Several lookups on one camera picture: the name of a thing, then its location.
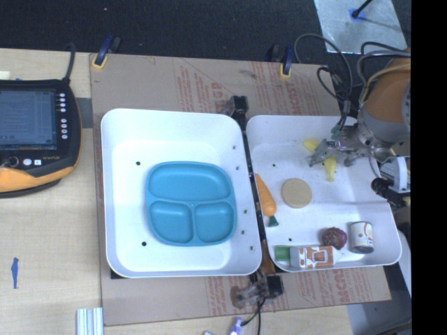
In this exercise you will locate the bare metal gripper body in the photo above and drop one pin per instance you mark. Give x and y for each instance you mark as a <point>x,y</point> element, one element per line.
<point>359,146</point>

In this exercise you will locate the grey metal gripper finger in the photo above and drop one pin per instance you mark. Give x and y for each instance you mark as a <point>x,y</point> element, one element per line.
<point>319,158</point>
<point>325,145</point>

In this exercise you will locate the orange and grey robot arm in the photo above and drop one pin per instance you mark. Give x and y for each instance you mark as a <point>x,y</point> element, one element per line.
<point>389,96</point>

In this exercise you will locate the yellow banana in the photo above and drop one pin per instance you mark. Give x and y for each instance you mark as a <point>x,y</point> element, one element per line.
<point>330,169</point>

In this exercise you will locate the tan round biscuit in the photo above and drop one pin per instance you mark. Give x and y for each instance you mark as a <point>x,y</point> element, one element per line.
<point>296,193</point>

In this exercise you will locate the white plastic tray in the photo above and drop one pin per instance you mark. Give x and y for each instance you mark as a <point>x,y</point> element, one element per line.
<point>335,211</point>
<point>129,201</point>

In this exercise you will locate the orange carrot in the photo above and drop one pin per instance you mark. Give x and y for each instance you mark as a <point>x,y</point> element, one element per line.
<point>266,195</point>

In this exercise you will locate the thin black and white rod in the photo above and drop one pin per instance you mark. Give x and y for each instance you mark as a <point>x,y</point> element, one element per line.
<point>252,176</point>

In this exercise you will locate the purple grapes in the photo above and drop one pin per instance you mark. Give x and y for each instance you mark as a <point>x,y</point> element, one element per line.
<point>334,237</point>

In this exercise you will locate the white and orange can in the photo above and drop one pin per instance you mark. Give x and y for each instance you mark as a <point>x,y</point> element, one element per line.
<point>362,236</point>

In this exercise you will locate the white orange carton green cap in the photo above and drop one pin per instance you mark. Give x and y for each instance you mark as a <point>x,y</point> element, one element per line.
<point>314,257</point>

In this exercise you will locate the blue divided plate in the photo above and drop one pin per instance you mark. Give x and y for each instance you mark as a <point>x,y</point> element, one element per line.
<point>190,202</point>

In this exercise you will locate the brown cardboard board red print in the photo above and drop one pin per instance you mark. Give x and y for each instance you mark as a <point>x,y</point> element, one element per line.
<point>195,79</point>

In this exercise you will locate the black cylinder on white bracket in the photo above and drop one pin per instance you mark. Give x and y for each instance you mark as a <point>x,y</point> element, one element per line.
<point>394,176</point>

